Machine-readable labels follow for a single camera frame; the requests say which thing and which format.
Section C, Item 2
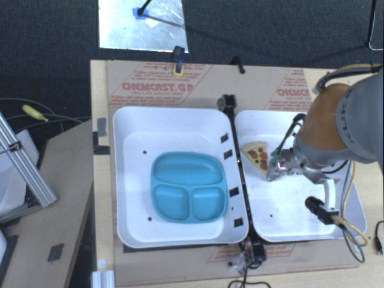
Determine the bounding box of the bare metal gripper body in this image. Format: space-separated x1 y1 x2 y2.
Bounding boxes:
272 148 313 176

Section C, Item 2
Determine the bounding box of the toy pizza slice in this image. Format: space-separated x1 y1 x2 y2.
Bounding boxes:
240 141 269 176

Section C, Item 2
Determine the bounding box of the thin black and white rod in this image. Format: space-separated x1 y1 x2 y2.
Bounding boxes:
225 106 262 251

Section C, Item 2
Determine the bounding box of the white plastic tray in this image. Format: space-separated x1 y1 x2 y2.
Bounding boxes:
112 106 251 249
234 109 368 243

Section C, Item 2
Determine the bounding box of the blue divided plate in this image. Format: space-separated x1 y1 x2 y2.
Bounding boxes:
150 151 227 224

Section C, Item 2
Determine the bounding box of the brown cardboard board, red print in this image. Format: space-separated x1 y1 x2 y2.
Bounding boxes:
106 59 361 279

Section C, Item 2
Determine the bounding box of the yellow banana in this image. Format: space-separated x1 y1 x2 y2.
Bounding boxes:
22 104 49 123

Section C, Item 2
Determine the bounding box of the black cylinder on white bracket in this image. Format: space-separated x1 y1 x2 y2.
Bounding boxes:
304 178 341 226

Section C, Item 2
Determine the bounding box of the black block with thin wires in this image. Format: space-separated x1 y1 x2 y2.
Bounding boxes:
239 238 268 265
217 94 238 112

